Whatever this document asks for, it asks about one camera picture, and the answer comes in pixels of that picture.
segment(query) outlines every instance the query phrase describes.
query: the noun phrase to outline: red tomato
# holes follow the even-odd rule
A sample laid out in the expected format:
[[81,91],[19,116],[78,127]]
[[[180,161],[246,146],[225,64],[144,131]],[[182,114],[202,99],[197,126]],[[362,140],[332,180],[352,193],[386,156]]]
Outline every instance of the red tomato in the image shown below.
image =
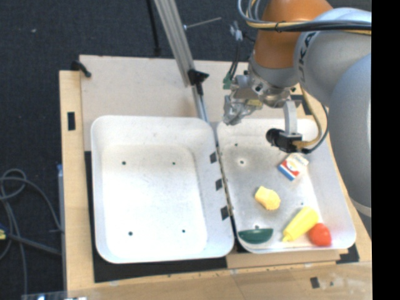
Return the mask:
[[317,246],[330,246],[332,243],[331,233],[323,223],[317,223],[308,231],[311,242]]

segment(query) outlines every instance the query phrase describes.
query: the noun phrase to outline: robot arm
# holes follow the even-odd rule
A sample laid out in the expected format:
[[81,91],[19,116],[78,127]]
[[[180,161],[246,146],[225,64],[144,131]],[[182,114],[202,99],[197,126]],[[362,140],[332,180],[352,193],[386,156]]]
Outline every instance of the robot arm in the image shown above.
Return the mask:
[[310,143],[291,123],[290,90],[300,84],[329,108],[339,172],[356,209],[371,217],[371,13],[334,9],[326,0],[267,0],[260,18],[260,1],[249,0],[245,13],[238,0],[239,13],[258,33],[248,70],[231,79],[224,122],[240,123],[264,105],[283,108],[286,130],[268,131],[267,140],[306,153]]

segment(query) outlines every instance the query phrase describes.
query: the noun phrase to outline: black floor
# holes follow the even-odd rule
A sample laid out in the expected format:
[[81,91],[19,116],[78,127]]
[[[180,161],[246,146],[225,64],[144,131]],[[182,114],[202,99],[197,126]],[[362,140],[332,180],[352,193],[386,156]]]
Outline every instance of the black floor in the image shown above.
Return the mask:
[[[328,0],[334,7],[371,11],[372,0]],[[176,0],[184,24],[222,17],[187,32],[194,59],[230,61],[234,41],[229,24],[239,21],[236,0]],[[156,14],[161,56],[171,58]],[[146,0],[0,0],[0,175],[22,169],[47,195],[59,216],[58,164],[61,164],[58,71],[80,54],[152,57],[154,42]],[[251,44],[245,44],[242,59]],[[7,186],[15,191],[16,185]],[[26,186],[9,200],[21,235],[60,248],[60,234],[45,200]],[[0,223],[8,225],[0,204]],[[19,244],[0,241],[0,299],[24,292]],[[61,258],[25,247],[27,291],[63,289]]]

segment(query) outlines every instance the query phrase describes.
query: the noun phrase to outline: yellow corn toy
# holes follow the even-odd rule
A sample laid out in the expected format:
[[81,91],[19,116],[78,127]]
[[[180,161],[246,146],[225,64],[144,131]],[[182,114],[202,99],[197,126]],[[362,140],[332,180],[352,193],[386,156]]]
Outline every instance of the yellow corn toy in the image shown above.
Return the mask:
[[296,240],[318,222],[318,213],[311,207],[303,207],[283,231],[283,242]]

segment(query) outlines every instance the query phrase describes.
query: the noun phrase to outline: small box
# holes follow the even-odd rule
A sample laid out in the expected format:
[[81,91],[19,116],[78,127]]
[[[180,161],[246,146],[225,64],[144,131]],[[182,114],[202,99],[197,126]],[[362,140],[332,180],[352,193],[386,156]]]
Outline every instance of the small box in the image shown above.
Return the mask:
[[309,161],[299,153],[291,153],[279,166],[281,171],[290,181],[296,179],[307,167]]

